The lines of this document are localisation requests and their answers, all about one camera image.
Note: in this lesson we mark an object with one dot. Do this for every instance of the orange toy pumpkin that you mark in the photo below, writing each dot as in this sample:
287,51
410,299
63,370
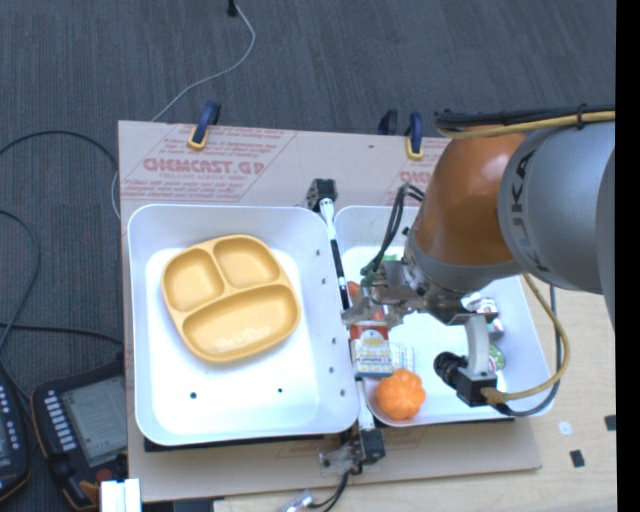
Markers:
400,395

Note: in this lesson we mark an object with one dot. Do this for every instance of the silver packet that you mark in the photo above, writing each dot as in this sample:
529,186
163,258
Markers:
484,304

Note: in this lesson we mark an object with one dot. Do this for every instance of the brown cardboard board, red print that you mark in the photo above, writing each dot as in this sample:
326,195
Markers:
350,160

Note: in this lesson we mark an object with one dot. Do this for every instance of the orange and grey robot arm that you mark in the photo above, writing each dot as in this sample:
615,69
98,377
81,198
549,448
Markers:
465,200

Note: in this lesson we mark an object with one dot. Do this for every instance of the red and yellow carton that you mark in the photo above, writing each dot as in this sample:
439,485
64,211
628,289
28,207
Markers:
371,352

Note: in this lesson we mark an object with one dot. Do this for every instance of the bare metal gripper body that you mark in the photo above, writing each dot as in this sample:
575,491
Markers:
407,287

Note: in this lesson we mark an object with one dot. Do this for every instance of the black cylinder on white bracket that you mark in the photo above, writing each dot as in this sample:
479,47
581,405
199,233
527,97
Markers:
475,370

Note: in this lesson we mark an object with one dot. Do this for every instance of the yellow divided plate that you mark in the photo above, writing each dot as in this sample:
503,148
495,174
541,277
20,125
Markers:
235,320

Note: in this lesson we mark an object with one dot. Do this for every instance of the thin black and white rod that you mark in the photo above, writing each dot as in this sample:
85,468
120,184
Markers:
336,250

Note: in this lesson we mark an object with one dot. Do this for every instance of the white plastic tray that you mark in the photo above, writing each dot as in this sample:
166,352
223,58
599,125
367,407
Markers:
440,340
240,400

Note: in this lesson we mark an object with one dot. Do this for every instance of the bare metal gripper finger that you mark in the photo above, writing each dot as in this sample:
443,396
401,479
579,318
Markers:
356,313
394,314

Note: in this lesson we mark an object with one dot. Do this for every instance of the green and white packet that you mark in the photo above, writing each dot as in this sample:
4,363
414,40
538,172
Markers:
496,357

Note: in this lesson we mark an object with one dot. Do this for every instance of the orange carrot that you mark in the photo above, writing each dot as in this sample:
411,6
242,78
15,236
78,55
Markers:
353,290

